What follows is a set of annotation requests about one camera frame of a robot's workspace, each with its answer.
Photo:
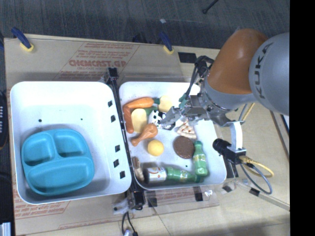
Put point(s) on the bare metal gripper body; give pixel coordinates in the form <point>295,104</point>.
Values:
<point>197,107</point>

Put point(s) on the black and white carton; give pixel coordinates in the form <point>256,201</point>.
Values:
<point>155,117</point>

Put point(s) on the green broccoli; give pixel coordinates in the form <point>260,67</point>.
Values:
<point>150,110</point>

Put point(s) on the black cylinder on white bracket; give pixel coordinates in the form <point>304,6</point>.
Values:
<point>229,151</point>

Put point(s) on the beige toy pastry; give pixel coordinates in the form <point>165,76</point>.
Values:
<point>137,168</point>

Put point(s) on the silver can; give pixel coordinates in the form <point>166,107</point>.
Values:
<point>155,175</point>

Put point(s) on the orange sausage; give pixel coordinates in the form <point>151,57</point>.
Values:
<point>128,122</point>

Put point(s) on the pale yellow round toy food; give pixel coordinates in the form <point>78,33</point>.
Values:
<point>165,104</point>

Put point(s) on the green plastic bottle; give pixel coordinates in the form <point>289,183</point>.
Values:
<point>200,161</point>
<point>182,174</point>

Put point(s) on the pizza slice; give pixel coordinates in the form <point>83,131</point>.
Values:
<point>187,131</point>

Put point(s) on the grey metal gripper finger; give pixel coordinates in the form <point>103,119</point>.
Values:
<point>172,114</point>

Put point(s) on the brown chicken drumstick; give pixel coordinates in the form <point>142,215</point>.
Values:
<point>147,133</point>

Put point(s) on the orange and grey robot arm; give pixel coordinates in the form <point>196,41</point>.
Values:
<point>246,67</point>

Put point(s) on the blue divided plate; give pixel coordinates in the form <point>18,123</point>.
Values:
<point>57,163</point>

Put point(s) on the orange carrot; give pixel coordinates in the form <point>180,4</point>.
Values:
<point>140,102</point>

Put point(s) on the brown cardboard board red print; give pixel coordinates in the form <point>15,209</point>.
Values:
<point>81,60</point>

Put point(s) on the yellow ball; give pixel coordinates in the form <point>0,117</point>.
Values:
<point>155,147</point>

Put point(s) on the pale yellow bread slice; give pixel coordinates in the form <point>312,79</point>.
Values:
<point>139,120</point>

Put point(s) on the brown round biscuit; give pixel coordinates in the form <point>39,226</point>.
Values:
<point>184,147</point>

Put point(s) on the white plastic tray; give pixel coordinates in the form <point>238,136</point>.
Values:
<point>169,161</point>
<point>73,102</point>

